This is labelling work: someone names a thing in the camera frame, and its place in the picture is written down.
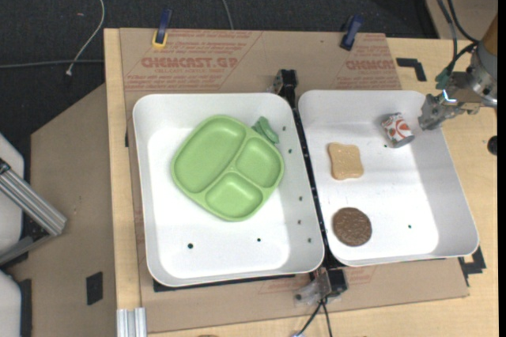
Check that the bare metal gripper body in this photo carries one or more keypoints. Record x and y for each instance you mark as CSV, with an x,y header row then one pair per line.
x,y
464,90

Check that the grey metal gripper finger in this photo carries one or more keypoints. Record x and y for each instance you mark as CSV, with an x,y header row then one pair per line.
x,y
442,113
427,114

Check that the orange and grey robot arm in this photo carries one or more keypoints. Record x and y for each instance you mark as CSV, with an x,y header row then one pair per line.
x,y
490,39

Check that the white and red can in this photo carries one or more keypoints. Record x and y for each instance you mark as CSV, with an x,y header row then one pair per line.
x,y
397,129

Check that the white plastic tray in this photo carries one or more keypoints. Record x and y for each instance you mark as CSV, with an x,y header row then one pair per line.
x,y
399,201
221,248

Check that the tan toy bread slice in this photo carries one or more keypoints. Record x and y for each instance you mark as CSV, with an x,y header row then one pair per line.
x,y
345,161

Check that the thin black rod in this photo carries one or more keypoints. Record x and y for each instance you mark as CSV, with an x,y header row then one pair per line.
x,y
312,177

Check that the brown round biscuit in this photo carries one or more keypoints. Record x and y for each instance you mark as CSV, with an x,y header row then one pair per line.
x,y
352,227

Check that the green toy vegetable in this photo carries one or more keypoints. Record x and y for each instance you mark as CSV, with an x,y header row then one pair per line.
x,y
266,129

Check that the brown cardboard board red print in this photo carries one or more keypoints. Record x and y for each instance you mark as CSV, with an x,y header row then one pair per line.
x,y
237,58

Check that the green divided plate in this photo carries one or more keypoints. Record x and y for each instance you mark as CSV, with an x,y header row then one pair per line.
x,y
221,165

